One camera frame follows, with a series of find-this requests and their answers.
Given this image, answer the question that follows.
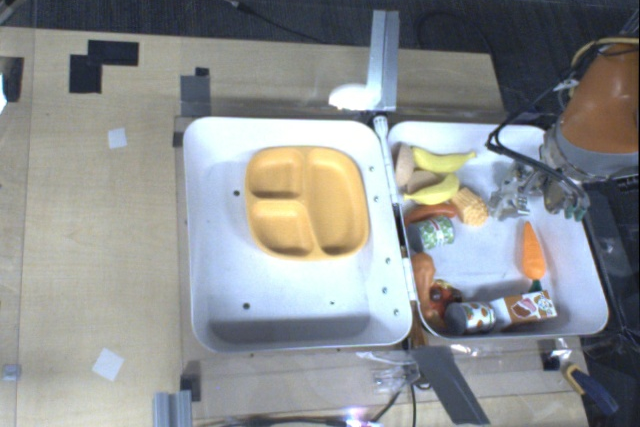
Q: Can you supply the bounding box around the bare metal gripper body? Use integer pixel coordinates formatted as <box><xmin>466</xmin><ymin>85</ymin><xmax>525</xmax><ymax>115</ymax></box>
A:
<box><xmin>503</xmin><ymin>160</ymin><xmax>589</xmax><ymax>219</ymax></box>

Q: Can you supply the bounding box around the yellow corn cob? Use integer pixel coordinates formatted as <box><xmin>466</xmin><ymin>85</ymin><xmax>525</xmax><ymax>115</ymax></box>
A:
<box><xmin>451</xmin><ymin>186</ymin><xmax>490</xmax><ymax>228</ymax></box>

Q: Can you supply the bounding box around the orange carrot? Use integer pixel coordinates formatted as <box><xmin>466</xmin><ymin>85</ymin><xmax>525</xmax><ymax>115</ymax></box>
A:
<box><xmin>520</xmin><ymin>220</ymin><xmax>548</xmax><ymax>293</ymax></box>

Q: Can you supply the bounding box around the white plastic tray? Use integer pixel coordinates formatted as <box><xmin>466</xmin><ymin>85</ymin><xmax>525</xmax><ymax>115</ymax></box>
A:
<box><xmin>387</xmin><ymin>120</ymin><xmax>610</xmax><ymax>341</ymax></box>
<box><xmin>182</xmin><ymin>116</ymin><xmax>414</xmax><ymax>355</ymax></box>

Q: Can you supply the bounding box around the yellow banana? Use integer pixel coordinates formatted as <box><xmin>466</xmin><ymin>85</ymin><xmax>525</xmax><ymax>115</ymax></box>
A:
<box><xmin>402</xmin><ymin>172</ymin><xmax>461</xmax><ymax>207</ymax></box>
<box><xmin>412</xmin><ymin>145</ymin><xmax>478</xmax><ymax>175</ymax></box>

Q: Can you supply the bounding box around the red sausage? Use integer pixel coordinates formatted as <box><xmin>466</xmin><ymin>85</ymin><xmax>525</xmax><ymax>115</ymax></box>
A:
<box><xmin>403</xmin><ymin>202</ymin><xmax>459</xmax><ymax>227</ymax></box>

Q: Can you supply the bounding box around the green and white can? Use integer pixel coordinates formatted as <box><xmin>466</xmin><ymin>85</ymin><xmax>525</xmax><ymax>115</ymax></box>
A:
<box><xmin>409</xmin><ymin>215</ymin><xmax>457</xmax><ymax>253</ymax></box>

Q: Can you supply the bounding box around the brown bread slice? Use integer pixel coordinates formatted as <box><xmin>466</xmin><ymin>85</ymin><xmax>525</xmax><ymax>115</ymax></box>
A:
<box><xmin>406</xmin><ymin>168</ymin><xmax>442</xmax><ymax>195</ymax></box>

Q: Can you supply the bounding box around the orange chicken drumstick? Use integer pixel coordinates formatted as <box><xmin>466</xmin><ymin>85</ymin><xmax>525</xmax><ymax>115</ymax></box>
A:
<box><xmin>410</xmin><ymin>252</ymin><xmax>438</xmax><ymax>317</ymax></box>

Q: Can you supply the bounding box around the tan bread piece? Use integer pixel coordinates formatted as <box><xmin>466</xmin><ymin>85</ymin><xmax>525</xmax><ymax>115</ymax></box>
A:
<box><xmin>394</xmin><ymin>143</ymin><xmax>417</xmax><ymax>189</ymax></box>

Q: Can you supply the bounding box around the orange and white carton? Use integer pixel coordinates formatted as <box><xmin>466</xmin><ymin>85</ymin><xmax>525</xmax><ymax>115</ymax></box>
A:
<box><xmin>491</xmin><ymin>289</ymin><xmax>559</xmax><ymax>332</ymax></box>

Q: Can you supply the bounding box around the dark red pizza slice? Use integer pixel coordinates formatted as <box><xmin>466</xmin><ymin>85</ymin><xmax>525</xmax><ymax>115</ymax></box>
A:
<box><xmin>426</xmin><ymin>279</ymin><xmax>464</xmax><ymax>329</ymax></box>

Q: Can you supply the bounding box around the white can with grey lid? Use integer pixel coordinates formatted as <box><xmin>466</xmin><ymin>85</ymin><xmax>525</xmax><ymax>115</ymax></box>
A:
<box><xmin>444</xmin><ymin>300</ymin><xmax>498</xmax><ymax>336</ymax></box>

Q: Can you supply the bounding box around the orange divided plate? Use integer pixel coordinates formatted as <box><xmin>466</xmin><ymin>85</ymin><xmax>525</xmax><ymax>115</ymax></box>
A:
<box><xmin>243</xmin><ymin>145</ymin><xmax>372</xmax><ymax>262</ymax></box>

